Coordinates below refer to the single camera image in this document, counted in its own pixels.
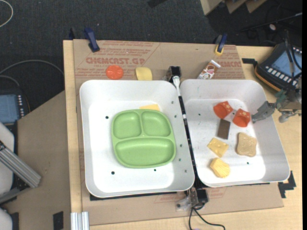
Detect orange cup with stars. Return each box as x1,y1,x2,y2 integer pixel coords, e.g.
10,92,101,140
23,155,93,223
232,108,251,128
213,101,233,119

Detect thin black and white rod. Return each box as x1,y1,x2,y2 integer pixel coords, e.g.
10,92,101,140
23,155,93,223
172,76,200,189

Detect black block with thin wires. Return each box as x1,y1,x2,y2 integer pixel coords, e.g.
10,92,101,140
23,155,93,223
167,66,182,81
196,188,209,204

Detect brown cardboard board red print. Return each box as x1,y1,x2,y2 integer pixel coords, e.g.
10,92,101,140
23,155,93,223
72,39,285,226

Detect pale yellow toy slice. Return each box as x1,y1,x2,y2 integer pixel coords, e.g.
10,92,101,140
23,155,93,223
135,67,154,81

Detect white and brown carton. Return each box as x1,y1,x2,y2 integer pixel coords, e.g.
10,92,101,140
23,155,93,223
196,59,221,80

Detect white plastic tray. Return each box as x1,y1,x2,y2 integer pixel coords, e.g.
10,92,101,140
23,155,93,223
79,79,196,198
179,78,291,188

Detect yellow cheese wedge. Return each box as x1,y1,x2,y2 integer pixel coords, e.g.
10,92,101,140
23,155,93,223
207,137,229,158

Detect orange round disc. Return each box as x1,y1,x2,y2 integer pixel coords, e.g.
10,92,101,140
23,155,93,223
105,65,124,80

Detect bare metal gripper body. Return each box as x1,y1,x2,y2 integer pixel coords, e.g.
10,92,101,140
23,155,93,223
274,97,303,116

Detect green divided plate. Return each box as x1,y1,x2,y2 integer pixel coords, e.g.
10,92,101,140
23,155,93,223
111,109,177,169

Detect tan bread slice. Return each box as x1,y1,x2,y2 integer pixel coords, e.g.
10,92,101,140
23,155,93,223
235,132,258,158

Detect yellow cheese slice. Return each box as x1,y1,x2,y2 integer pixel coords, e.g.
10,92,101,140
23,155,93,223
139,103,161,112

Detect brown chocolate bar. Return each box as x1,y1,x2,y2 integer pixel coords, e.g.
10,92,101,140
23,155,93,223
217,118,231,140

